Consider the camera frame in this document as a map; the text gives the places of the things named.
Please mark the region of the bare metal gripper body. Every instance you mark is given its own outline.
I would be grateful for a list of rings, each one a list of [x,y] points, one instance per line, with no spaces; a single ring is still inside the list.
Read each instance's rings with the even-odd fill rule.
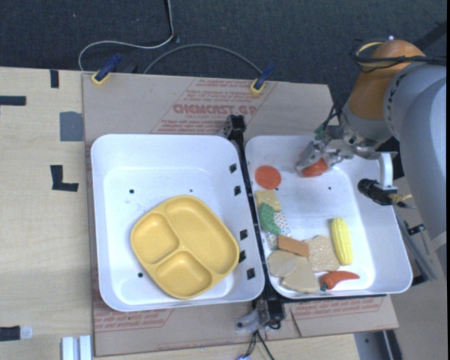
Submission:
[[[367,139],[348,125],[321,124],[315,130],[315,146],[331,160],[350,159],[358,156],[377,159],[377,142]]]

